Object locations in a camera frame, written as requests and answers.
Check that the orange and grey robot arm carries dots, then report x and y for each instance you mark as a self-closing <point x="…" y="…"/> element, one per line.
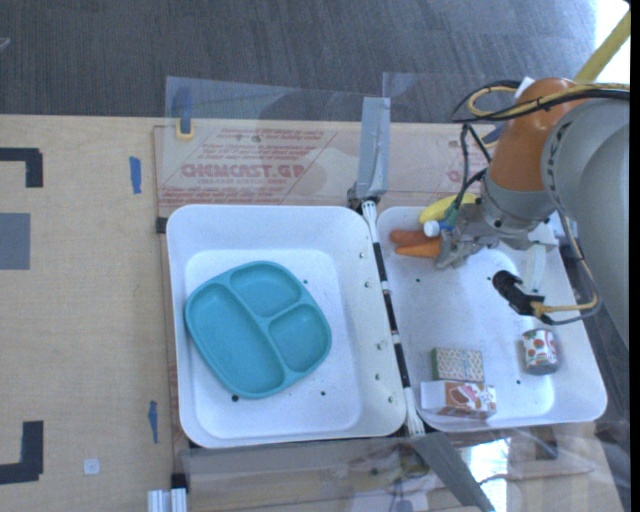
<point x="585" y="160"/>

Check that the black cylinder on white bracket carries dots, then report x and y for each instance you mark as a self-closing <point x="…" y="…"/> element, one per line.
<point x="511" y="290"/>

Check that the brown cardboard board red print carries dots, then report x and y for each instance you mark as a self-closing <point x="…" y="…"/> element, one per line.
<point x="280" y="165"/>

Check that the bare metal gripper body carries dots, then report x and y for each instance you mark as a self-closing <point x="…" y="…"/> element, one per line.
<point x="482" y="231"/>

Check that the small bottle with white cap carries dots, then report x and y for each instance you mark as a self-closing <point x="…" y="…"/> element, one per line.
<point x="431" y="229"/>

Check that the orange carrot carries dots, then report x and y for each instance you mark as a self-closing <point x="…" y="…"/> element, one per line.
<point x="419" y="249"/>

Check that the white plastic tray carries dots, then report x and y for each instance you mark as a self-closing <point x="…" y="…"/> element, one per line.
<point x="350" y="235"/>
<point x="460" y="310"/>

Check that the yellow banana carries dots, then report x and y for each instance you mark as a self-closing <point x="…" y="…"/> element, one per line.
<point x="437" y="207"/>

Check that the green and orange carton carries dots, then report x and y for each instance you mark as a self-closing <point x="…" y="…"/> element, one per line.
<point x="457" y="365"/>

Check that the orange sausage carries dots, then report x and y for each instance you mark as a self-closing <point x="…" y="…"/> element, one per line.
<point x="407" y="236"/>

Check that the white and orange carton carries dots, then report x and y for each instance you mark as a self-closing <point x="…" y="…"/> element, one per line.
<point x="457" y="397"/>

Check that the white can with red print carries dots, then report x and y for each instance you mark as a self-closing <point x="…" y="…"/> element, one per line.
<point x="540" y="351"/>

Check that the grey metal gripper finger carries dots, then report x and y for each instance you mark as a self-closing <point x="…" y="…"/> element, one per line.
<point x="445" y="257"/>
<point x="465" y="252"/>

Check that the blue divided plate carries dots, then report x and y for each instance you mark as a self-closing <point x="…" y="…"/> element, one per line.
<point x="240" y="325"/>

